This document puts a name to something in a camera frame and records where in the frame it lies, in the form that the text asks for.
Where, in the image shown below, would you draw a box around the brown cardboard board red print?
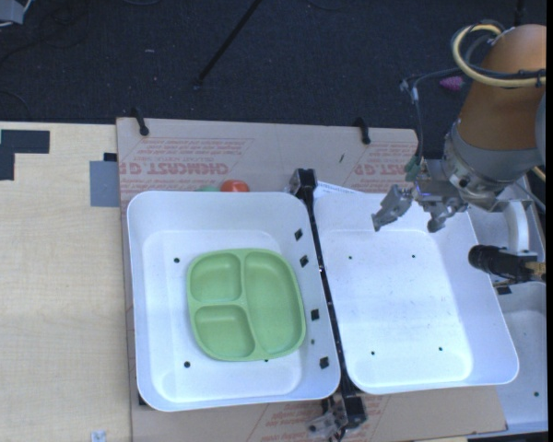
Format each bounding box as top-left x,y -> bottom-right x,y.
115,117 -> 509,442

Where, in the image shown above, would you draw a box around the green divided plate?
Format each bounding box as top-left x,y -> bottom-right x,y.
185,248 -> 308,364

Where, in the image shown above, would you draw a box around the white paper label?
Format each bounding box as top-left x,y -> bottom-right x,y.
314,180 -> 366,198

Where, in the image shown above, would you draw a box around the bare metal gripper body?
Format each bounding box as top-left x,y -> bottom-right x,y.
413,158 -> 502,215

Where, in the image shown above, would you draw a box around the purple grapes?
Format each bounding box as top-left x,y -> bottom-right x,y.
438,75 -> 466,93

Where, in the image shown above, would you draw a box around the black block with thin wires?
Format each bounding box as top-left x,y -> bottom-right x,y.
307,393 -> 366,434
288,168 -> 317,198

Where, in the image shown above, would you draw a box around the white plastic tray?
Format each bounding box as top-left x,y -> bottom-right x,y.
312,190 -> 521,396
125,190 -> 343,413

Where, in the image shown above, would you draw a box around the black cylinder on white bracket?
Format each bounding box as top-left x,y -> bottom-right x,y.
467,199 -> 541,285

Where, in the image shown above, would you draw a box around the thin black rod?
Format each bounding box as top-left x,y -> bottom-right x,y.
302,185 -> 357,407

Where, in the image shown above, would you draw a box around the red round toy food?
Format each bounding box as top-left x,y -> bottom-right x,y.
219,179 -> 252,194

